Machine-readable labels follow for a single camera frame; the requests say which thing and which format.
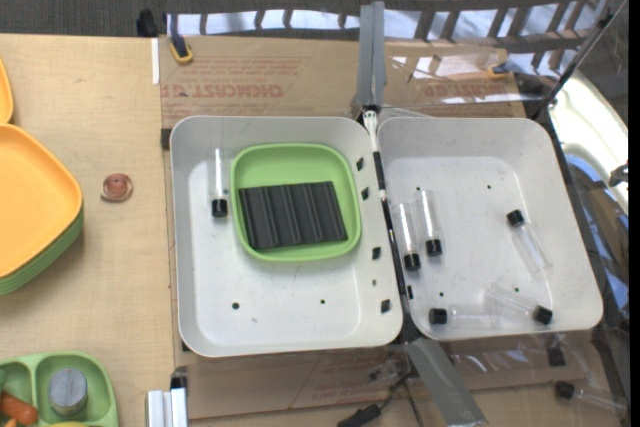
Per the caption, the orange plate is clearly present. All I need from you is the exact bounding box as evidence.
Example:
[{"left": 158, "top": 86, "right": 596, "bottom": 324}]
[
  {"left": 0, "top": 58, "right": 15, "bottom": 125},
  {"left": 0, "top": 122, "right": 84, "bottom": 280}
]

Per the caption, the grey can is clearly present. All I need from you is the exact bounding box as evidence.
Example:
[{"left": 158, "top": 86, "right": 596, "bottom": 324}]
[{"left": 47, "top": 367, "right": 90, "bottom": 417}]

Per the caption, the clear vial with black cap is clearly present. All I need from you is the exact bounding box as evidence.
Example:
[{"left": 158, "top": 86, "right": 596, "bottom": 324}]
[
  {"left": 390, "top": 201, "right": 422, "bottom": 273},
  {"left": 211, "top": 147, "right": 230, "bottom": 219},
  {"left": 427, "top": 303, "right": 502, "bottom": 328},
  {"left": 505, "top": 208, "right": 554, "bottom": 277},
  {"left": 483, "top": 281, "right": 554, "bottom": 327},
  {"left": 554, "top": 380, "right": 626, "bottom": 417},
  {"left": 414, "top": 188, "right": 445, "bottom": 259}
]

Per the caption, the white plastic tray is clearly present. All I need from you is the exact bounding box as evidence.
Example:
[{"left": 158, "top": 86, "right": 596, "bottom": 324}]
[
  {"left": 375, "top": 116, "right": 605, "bottom": 343},
  {"left": 168, "top": 115, "right": 405, "bottom": 359}
]

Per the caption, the brown cardboard board red print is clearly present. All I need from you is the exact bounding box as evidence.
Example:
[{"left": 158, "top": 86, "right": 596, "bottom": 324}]
[{"left": 158, "top": 33, "right": 607, "bottom": 421}]

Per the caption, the thin black and white rod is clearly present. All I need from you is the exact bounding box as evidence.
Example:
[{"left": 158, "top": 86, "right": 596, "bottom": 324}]
[{"left": 363, "top": 110, "right": 417, "bottom": 342}]

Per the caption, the black ribbed rack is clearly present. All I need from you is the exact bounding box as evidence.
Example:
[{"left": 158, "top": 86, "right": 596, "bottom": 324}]
[{"left": 237, "top": 180, "right": 350, "bottom": 252}]

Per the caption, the green divided plate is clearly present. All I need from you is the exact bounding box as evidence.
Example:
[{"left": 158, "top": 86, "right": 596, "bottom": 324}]
[{"left": 0, "top": 350, "right": 120, "bottom": 427}]

